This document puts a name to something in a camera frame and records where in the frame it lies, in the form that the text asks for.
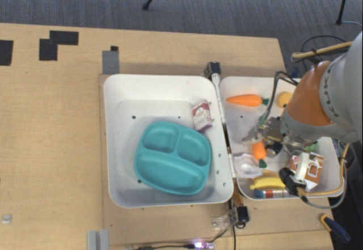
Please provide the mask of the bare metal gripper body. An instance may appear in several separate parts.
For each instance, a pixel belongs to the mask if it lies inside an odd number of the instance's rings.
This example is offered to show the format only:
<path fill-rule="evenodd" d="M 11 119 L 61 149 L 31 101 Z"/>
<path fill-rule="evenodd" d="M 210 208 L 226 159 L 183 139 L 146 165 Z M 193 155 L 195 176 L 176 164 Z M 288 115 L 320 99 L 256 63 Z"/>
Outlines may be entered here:
<path fill-rule="evenodd" d="M 276 154 L 285 152 L 288 155 L 307 152 L 306 140 L 294 124 L 288 124 L 283 117 L 270 117 L 262 127 L 263 142 Z"/>

